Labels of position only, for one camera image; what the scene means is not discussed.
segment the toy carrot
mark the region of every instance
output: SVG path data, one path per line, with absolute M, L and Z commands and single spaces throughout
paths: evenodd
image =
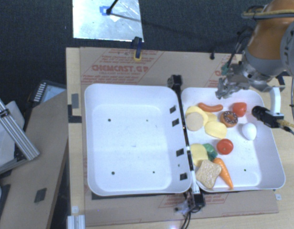
M 223 160 L 221 160 L 220 158 L 215 158 L 213 160 L 214 163 L 220 165 L 222 167 L 222 171 L 220 173 L 220 177 L 226 182 L 226 184 L 230 187 L 233 188 L 233 182 L 231 179 L 231 176 L 229 175 L 229 172 L 226 168 L 225 163 L 223 162 Z

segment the black fabric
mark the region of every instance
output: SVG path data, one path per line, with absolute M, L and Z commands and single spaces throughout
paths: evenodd
M 271 0 L 139 0 L 144 49 L 231 53 L 241 18 Z M 66 47 L 129 48 L 72 37 L 72 0 L 0 0 L 0 97 L 24 110 L 41 80 L 66 84 Z

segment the chocolate donut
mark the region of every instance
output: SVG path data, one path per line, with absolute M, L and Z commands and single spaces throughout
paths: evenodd
M 226 127 L 233 127 L 238 123 L 238 117 L 232 111 L 224 111 L 221 114 L 220 121 L 226 125 Z

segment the toy food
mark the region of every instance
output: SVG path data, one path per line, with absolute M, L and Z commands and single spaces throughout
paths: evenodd
M 210 121 L 207 122 L 205 125 L 205 132 L 206 134 L 211 135 L 213 137 L 223 139 L 226 137 L 227 128 L 226 125 L 224 125 L 221 122 Z
M 224 111 L 221 114 L 220 121 L 226 125 L 226 127 L 233 127 L 238 123 L 238 117 L 232 111 Z
M 194 113 L 194 112 L 199 113 L 203 117 L 203 125 L 205 125 L 208 122 L 208 115 L 205 114 L 205 112 L 202 109 L 200 109 L 198 106 L 190 106 L 187 109 L 185 116 L 187 116 L 191 113 Z
M 218 142 L 217 144 L 217 150 L 222 155 L 227 155 L 232 152 L 233 150 L 233 143 L 231 140 L 225 138 Z
M 205 112 L 205 114 L 208 115 L 208 122 L 209 121 L 217 121 L 218 120 L 217 116 L 215 114 L 213 114 L 213 113 Z
M 190 131 L 197 131 L 203 127 L 203 117 L 197 113 L 193 112 L 186 116 L 186 126 Z
M 200 167 L 202 161 L 208 159 L 207 151 L 202 144 L 192 144 L 190 145 L 191 155 L 193 157 L 193 164 L 196 167 Z
M 245 115 L 245 112 L 247 110 L 247 105 L 246 103 L 235 103 L 233 105 L 233 112 L 238 116 L 238 117 L 243 117 Z
M 225 163 L 223 162 L 223 160 L 221 160 L 220 158 L 215 158 L 213 160 L 213 162 L 215 164 L 218 164 L 221 166 L 222 168 L 222 171 L 220 173 L 220 177 L 224 180 L 224 182 L 226 182 L 226 184 L 230 187 L 230 188 L 233 188 L 233 182 L 232 182 L 232 179 L 231 179 L 231 176 L 229 175 L 229 172 L 226 168 L 226 165 Z
M 202 182 L 205 187 L 213 188 L 221 171 L 222 167 L 220 165 L 206 159 L 202 161 L 201 167 L 196 172 L 195 177 L 198 181 Z
M 242 126 L 242 133 L 247 140 L 254 140 L 257 136 L 257 128 L 253 123 L 246 123 Z
M 218 111 L 223 110 L 223 105 L 221 105 L 221 104 L 218 104 L 215 106 L 209 106 L 209 105 L 206 105 L 203 103 L 199 103 L 198 107 L 200 107 L 202 110 L 207 111 L 207 112 L 218 112 Z
M 217 151 L 214 149 L 214 147 L 209 144 L 209 143 L 205 143 L 203 144 L 203 146 L 205 147 L 206 151 L 207 151 L 207 155 L 208 155 L 208 160 L 213 161 L 214 158 L 216 158 L 218 156 Z

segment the toy tomato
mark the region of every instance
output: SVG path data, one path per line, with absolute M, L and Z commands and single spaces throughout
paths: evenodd
M 233 105 L 233 112 L 238 117 L 243 117 L 245 115 L 246 109 L 247 109 L 246 103 L 235 103 Z
M 231 140 L 225 138 L 218 142 L 217 144 L 217 150 L 222 155 L 227 155 L 233 150 L 233 143 Z

